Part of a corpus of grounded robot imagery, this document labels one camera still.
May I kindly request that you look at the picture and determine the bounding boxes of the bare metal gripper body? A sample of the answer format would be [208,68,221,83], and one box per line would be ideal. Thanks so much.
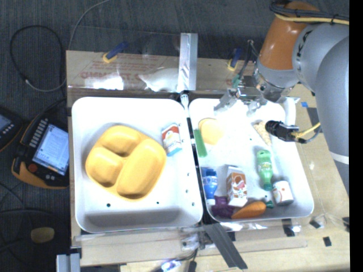
[226,74,282,104]

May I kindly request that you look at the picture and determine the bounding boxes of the beige pizza slice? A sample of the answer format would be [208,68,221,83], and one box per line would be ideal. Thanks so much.
[252,120,273,147]

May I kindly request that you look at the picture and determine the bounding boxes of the yellow round bowl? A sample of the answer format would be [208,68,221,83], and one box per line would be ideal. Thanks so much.
[197,117,225,146]

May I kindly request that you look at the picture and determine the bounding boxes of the thin black and white rod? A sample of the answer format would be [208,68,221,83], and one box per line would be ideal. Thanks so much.
[180,93,205,226]

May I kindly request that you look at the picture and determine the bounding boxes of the white plastic tray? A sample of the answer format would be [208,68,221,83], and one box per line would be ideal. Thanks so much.
[188,97,315,224]
[70,96,204,234]

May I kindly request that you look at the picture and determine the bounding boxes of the green rectangular block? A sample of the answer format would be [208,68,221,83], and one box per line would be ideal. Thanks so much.
[193,128,209,158]

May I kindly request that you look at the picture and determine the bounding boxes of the green plastic bottle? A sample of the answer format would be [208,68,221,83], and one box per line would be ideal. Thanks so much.
[255,149,275,192]

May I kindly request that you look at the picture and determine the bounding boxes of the red and white carton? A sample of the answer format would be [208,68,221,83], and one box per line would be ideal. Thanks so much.
[161,122,183,157]

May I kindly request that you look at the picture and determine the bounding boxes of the blue plastic bottle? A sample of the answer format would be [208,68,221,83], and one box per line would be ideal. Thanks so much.
[200,167,219,207]

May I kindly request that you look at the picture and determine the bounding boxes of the orange and white carton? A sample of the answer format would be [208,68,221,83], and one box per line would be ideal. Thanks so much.
[225,165,248,208]

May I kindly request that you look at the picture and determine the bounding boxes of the white can orange print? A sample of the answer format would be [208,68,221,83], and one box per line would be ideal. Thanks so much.
[271,180,295,207]

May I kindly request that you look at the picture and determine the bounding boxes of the orange carrot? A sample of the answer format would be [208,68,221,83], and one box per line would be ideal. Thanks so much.
[230,199,275,220]

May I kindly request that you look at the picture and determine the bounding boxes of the yellow divided plate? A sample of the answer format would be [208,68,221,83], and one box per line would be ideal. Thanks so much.
[85,124,168,201]

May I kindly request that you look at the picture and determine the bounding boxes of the purple grapes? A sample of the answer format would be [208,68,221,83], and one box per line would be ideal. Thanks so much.
[210,195,237,219]

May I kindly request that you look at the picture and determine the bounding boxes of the brown cardboard board red print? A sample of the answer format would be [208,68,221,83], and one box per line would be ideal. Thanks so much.
[65,49,350,267]

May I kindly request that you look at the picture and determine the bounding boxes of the yellow oval object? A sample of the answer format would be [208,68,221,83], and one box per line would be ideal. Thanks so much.
[30,226,56,244]

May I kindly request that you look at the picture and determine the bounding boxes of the black cylinder on white bracket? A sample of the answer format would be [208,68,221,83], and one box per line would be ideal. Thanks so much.
[264,97,300,143]

